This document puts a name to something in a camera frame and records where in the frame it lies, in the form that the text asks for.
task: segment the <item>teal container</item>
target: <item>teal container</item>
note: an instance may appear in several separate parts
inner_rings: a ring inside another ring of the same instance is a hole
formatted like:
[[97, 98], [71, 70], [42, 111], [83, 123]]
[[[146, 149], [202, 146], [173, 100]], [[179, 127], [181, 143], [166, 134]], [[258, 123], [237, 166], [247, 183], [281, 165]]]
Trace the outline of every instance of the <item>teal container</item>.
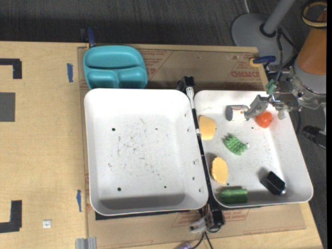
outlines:
[[92, 47], [85, 53], [83, 65], [90, 89], [144, 89], [147, 85], [143, 57], [130, 46]]

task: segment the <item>empty white tray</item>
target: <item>empty white tray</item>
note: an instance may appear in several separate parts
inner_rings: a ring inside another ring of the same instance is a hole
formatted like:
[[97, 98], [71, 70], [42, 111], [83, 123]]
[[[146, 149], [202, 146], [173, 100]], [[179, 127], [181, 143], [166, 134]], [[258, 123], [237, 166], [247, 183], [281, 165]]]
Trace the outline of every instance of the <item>empty white tray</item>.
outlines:
[[[269, 105], [267, 111], [272, 113], [273, 121], [266, 129], [254, 118], [238, 122], [226, 119], [227, 105], [250, 106], [258, 94], [267, 96], [265, 92], [257, 91], [200, 91], [195, 96], [197, 115], [216, 121], [214, 137], [203, 141], [209, 169], [216, 156], [222, 157], [228, 166], [228, 185], [220, 184], [210, 176], [215, 199], [228, 208], [309, 201], [313, 188], [289, 113], [285, 113], [285, 119], [279, 120], [278, 112]], [[224, 144], [230, 134], [242, 143], [248, 143], [249, 149], [240, 156], [232, 153]], [[269, 171], [286, 183], [284, 195], [275, 196], [260, 183]], [[246, 188], [248, 203], [223, 204], [219, 193], [226, 188]]]
[[208, 190], [188, 97], [93, 89], [84, 100], [90, 201], [100, 214], [203, 207]]

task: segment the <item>black corner marking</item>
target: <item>black corner marking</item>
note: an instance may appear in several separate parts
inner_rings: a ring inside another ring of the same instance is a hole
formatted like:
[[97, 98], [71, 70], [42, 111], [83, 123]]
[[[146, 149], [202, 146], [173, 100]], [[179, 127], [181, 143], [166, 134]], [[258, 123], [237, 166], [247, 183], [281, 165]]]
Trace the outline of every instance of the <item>black corner marking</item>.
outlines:
[[0, 65], [12, 65], [12, 78], [22, 79], [22, 61], [20, 59], [0, 58]]
[[22, 200], [11, 202], [9, 222], [0, 223], [0, 233], [20, 231], [22, 228]]

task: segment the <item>yellow oval object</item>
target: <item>yellow oval object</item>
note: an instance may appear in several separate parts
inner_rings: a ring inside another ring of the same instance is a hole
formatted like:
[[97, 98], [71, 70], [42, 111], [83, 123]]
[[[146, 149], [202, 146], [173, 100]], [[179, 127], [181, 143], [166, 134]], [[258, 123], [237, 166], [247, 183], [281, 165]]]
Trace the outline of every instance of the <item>yellow oval object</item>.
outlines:
[[204, 115], [198, 118], [198, 125], [201, 131], [202, 140], [210, 140], [216, 131], [216, 122]]
[[216, 157], [212, 161], [211, 174], [218, 183], [225, 184], [228, 178], [228, 168], [226, 161], [221, 157]]

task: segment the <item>red tomato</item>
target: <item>red tomato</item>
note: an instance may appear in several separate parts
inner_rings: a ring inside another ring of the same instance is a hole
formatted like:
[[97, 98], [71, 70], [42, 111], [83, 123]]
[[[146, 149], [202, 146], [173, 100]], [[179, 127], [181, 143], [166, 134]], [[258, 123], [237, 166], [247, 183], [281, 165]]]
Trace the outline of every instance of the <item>red tomato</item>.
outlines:
[[272, 122], [272, 114], [270, 112], [263, 112], [260, 115], [256, 116], [256, 122], [260, 127], [266, 128]]

